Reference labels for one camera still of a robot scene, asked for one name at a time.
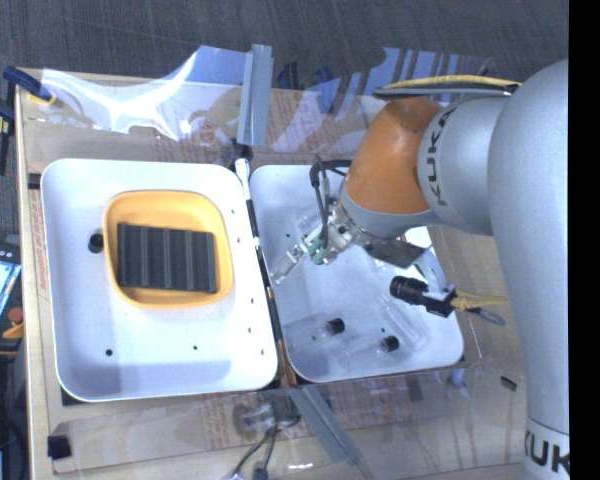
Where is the thin black and white rod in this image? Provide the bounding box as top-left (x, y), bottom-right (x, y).
top-left (234, 157), bottom-right (298, 388)

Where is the brown cardboard board red print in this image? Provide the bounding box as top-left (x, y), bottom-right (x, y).
top-left (14, 67), bottom-right (527, 477)

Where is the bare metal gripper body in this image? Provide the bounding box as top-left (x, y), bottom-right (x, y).
top-left (295, 206), bottom-right (367, 267)

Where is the white plastic tray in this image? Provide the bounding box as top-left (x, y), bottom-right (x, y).
top-left (39, 157), bottom-right (280, 403)
top-left (248, 163), bottom-right (466, 385)

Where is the black cylinder on white bracket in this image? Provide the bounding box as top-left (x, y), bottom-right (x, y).
top-left (389, 261), bottom-right (459, 319)

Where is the clear plastic bottle black cap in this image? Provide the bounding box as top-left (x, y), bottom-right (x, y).
top-left (338, 334), bottom-right (401, 370)
top-left (283, 314), bottom-right (347, 353)

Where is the black ribbed rectangular block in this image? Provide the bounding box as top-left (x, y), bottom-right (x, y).
top-left (115, 222), bottom-right (218, 295)

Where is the yellow plate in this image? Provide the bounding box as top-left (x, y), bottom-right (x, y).
top-left (102, 189), bottom-right (235, 311)

